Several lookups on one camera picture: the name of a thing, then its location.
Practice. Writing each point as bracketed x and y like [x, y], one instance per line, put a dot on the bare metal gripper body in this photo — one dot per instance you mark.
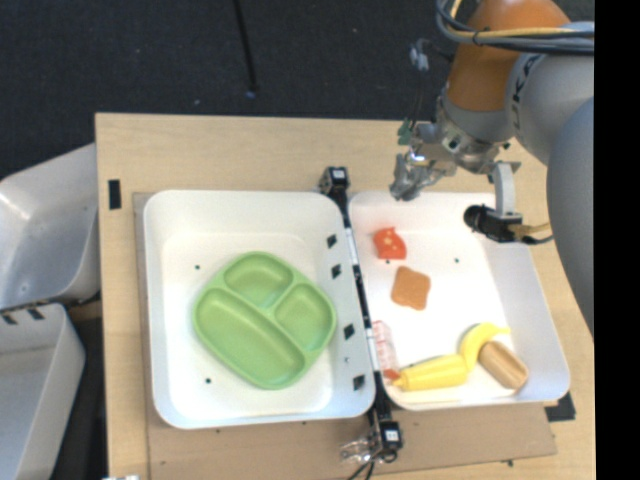
[452, 149]

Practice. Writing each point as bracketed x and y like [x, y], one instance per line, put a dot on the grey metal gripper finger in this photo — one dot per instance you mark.
[425, 175]
[401, 180]

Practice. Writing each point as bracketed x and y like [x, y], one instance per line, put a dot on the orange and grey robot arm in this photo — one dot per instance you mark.
[500, 58]

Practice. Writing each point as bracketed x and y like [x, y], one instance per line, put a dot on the red pizza slice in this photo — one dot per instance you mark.
[390, 244]

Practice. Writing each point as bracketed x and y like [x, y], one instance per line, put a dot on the brown toast slice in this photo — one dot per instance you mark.
[411, 288]

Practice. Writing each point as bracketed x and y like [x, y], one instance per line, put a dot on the white plastic tray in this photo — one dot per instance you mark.
[180, 348]
[470, 278]

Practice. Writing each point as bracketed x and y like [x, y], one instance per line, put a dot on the thin black and white rod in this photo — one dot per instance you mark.
[361, 288]

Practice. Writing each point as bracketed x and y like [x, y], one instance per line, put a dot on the clear plastic bottle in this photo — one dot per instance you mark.
[384, 343]

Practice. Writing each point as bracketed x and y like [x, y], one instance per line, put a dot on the yellow banana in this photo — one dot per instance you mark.
[475, 340]

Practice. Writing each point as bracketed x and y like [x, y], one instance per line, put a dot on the green divided plate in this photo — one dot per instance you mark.
[260, 318]

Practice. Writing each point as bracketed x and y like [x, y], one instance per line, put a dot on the tan bread roll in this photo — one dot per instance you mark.
[504, 365]

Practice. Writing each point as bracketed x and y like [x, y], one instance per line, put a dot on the black cylinder on white bracket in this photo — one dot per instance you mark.
[502, 203]

